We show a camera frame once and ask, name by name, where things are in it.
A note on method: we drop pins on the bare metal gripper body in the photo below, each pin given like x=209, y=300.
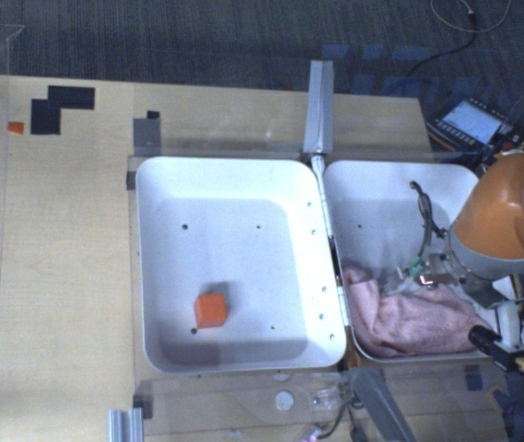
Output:
x=441, y=272

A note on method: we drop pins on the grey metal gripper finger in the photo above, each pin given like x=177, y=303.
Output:
x=401, y=275
x=394, y=291

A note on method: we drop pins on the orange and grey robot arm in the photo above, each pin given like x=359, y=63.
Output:
x=492, y=210

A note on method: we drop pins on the pink cloth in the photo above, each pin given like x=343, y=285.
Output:
x=409, y=325

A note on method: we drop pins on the white plastic tray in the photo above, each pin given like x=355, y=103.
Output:
x=376, y=210
x=243, y=265

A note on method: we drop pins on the orange cube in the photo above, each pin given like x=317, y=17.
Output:
x=211, y=311

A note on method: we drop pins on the black cylinder on white bracket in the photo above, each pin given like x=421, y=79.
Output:
x=485, y=337

